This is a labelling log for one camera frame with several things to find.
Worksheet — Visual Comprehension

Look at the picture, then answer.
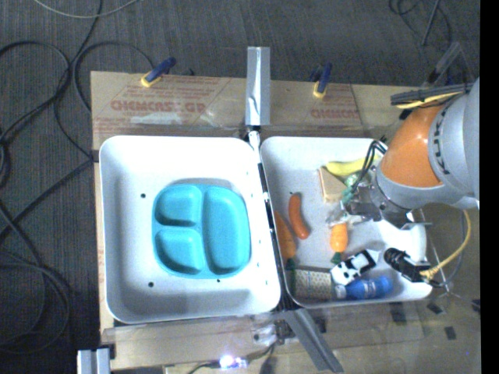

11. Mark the tan bread slice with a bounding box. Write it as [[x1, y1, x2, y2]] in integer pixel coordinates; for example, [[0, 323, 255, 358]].
[[318, 166, 351, 204]]

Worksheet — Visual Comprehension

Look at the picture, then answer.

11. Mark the black and white carton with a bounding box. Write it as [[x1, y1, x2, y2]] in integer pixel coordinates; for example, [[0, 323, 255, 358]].
[[330, 249, 377, 286]]

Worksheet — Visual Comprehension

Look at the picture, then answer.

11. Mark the large orange carrot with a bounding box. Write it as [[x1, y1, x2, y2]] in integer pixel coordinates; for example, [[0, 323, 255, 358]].
[[272, 210, 298, 273]]

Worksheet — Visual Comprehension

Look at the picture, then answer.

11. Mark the orange sausage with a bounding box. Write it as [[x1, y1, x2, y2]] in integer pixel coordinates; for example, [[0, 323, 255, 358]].
[[288, 192, 312, 241]]

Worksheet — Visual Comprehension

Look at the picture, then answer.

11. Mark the yellow banana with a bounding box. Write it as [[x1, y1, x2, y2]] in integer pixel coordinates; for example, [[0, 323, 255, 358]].
[[324, 157, 385, 178]]

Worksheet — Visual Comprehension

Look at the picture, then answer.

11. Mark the brown cardboard board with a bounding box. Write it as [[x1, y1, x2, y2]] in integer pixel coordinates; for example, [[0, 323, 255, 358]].
[[90, 70, 481, 370]]

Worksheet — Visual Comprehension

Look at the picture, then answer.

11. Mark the black cylinder on white bracket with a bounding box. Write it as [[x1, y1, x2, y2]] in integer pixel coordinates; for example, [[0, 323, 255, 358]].
[[350, 221, 433, 284]]

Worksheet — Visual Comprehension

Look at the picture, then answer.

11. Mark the blue bottle with white cap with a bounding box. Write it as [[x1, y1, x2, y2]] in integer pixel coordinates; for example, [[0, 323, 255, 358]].
[[334, 275, 393, 302]]

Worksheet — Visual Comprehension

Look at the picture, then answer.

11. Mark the small orange carrot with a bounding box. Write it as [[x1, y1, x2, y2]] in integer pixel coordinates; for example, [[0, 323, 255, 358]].
[[329, 222, 349, 265]]

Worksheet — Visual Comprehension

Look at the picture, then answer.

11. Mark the blue divided plate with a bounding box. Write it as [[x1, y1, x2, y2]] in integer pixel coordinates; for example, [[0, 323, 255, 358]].
[[151, 182, 253, 281]]

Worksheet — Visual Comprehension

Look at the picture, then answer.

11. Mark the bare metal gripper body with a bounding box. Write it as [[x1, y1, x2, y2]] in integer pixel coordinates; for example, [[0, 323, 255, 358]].
[[344, 181, 415, 230]]

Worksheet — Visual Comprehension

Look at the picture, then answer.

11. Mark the white plastic tray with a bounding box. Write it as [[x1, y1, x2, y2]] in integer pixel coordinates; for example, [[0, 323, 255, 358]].
[[258, 136, 434, 309], [98, 135, 282, 325]]

